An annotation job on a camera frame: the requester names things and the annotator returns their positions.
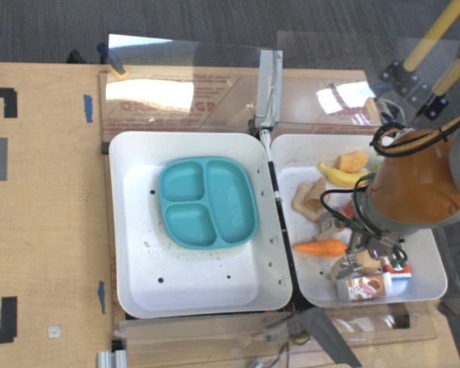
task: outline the white tray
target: white tray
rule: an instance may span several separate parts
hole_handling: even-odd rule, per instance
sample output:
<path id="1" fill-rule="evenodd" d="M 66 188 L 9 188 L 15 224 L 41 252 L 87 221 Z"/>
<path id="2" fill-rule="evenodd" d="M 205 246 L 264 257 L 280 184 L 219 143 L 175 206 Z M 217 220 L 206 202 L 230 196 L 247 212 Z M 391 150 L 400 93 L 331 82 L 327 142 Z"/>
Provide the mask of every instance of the white tray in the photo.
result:
<path id="1" fill-rule="evenodd" d="M 126 132 L 110 144 L 117 293 L 138 318 L 271 311 L 291 298 L 288 260 L 263 146 L 242 133 Z M 251 182 L 258 230 L 238 247 L 192 250 L 167 234 L 157 197 L 163 167 L 223 156 Z"/>
<path id="2" fill-rule="evenodd" d="M 381 159 L 369 146 L 371 136 L 341 135 L 281 135 L 271 144 L 284 219 L 291 246 L 309 242 L 317 234 L 318 227 L 291 208 L 298 185 L 303 181 L 316 182 L 322 172 L 320 161 L 334 166 L 341 154 L 362 150 L 369 154 L 370 166 Z M 341 188 L 327 182 L 327 189 Z M 350 194 L 333 194 L 329 205 L 343 208 Z M 336 238 L 348 242 L 349 232 L 341 232 Z M 406 236 L 405 248 L 409 256 L 412 279 L 394 281 L 393 295 L 367 301 L 339 301 L 335 282 L 328 279 L 336 258 L 322 258 L 293 251 L 301 293 L 319 307 L 346 307 L 359 304 L 385 304 L 407 301 L 427 301 L 440 298 L 447 288 L 447 278 L 442 260 L 430 229 L 422 229 Z"/>

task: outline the small box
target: small box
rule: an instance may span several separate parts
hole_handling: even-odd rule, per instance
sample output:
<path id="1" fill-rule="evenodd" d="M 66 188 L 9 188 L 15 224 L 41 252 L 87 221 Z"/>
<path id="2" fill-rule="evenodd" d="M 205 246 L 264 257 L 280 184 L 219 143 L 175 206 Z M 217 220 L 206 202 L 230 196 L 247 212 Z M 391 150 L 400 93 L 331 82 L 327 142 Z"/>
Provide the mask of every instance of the small box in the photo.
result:
<path id="1" fill-rule="evenodd" d="M 364 275 L 336 281 L 337 293 L 342 301 L 362 301 L 390 296 L 393 292 L 390 273 Z"/>

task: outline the blue tape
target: blue tape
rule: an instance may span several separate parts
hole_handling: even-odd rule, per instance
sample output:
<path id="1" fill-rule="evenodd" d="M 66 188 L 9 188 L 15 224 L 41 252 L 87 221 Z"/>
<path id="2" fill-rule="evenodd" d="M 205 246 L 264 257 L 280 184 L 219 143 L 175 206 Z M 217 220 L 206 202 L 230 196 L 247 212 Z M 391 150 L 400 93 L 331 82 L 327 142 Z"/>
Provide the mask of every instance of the blue tape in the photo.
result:
<path id="1" fill-rule="evenodd" d="M 99 296 L 100 309 L 102 310 L 102 315 L 104 315 L 106 313 L 106 293 L 104 292 L 104 283 L 102 281 L 99 281 L 97 296 Z"/>
<path id="2" fill-rule="evenodd" d="M 94 113 L 94 109 L 92 107 L 92 97 L 87 94 L 84 94 L 84 111 L 87 122 L 93 123 L 92 114 Z"/>

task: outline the black tape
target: black tape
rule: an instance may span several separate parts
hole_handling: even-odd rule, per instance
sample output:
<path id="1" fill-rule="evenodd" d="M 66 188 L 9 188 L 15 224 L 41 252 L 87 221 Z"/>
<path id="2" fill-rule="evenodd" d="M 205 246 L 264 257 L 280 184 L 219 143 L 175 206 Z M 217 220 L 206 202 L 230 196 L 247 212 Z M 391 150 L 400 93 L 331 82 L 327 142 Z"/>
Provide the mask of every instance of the black tape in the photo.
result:
<path id="1" fill-rule="evenodd" d="M 3 98 L 3 117 L 17 118 L 17 91 L 11 87 L 0 87 L 0 98 Z"/>
<path id="2" fill-rule="evenodd" d="M 0 343 L 14 342 L 17 336 L 17 297 L 2 297 Z"/>
<path id="3" fill-rule="evenodd" d="M 108 156 L 109 155 L 109 145 L 110 145 L 110 142 L 102 142 L 100 144 L 100 153 Z"/>

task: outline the yellow pole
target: yellow pole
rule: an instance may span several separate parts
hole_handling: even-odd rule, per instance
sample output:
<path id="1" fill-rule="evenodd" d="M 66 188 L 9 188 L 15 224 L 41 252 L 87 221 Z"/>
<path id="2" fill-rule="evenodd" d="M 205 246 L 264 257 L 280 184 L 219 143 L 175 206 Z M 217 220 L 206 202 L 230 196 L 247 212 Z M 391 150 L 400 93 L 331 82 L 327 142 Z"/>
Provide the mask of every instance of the yellow pole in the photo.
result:
<path id="1" fill-rule="evenodd" d="M 459 15 L 460 0 L 452 0 L 411 54 L 404 60 L 403 67 L 406 71 L 414 72 L 416 70 L 421 61 L 433 49 L 436 42 L 446 33 Z"/>
<path id="2" fill-rule="evenodd" d="M 432 87 L 434 95 L 442 96 L 460 78 L 460 57 L 456 59 L 448 70 L 436 81 Z"/>

